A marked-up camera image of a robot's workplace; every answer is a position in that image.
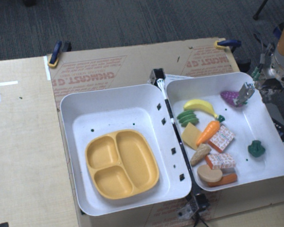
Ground white plastic tray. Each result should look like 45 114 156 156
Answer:
164 66 284 197
58 79 195 220

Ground green pea pods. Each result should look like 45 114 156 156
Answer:
175 108 201 129

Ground green broccoli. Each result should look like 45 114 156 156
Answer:
246 138 267 159

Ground yellow cheese slice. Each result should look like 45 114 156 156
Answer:
179 120 205 153

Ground orange and white carton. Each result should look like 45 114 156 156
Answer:
205 123 238 155
204 150 237 172

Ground orange carrot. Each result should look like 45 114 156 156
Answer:
192 114 229 147

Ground yellow banana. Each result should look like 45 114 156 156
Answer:
182 96 220 124

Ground yellow divided plate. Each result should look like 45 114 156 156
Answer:
82 125 164 204

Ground orange sausage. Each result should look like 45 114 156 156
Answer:
205 172 239 188

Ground black block with thin wires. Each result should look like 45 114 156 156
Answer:
174 191 212 222
148 67 167 85

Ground tan grainy bread roll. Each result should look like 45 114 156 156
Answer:
187 142 214 167

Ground white paper sheet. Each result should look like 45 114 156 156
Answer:
163 70 196 83

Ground thin black and white rod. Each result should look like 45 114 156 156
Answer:
156 76 200 201

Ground tan smooth bread bun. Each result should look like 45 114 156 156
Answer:
196 162 225 185

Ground brown cardboard board red print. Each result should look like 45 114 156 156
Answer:
47 25 284 227

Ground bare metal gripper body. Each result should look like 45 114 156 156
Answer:
251 60 284 98

